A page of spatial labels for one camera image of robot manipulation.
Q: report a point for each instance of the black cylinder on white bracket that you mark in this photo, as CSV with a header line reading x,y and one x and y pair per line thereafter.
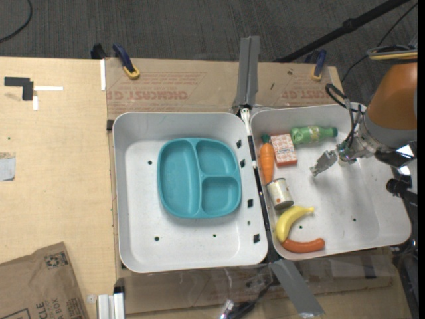
x,y
398,186

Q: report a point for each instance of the green plastic bottle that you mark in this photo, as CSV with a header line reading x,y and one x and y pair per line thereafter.
x,y
310,135

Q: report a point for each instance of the brown cardboard board red print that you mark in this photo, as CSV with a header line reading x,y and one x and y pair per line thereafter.
x,y
186,88

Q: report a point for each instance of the yellow banana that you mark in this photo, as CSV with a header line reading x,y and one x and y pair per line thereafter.
x,y
288,219

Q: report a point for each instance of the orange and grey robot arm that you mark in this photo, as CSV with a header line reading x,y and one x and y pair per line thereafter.
x,y
395,101

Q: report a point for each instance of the orange and white carton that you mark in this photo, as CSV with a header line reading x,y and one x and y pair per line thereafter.
x,y
285,149

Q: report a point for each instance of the teal divided plate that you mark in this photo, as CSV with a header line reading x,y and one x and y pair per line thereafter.
x,y
179,178

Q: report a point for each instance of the orange toy carrot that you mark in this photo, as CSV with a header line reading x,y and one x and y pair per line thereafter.
x,y
267,161

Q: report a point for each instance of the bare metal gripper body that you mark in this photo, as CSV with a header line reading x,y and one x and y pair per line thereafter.
x,y
357,149

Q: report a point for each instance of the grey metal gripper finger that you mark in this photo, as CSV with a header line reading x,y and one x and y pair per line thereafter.
x,y
327,165
323,156

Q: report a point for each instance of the orange sausage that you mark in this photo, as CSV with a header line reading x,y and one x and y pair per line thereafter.
x,y
303,245

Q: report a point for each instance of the small white can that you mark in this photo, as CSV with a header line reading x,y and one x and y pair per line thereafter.
x,y
280,194

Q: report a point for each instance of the white plastic tray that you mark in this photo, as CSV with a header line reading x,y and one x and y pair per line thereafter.
x,y
139,211
345,204

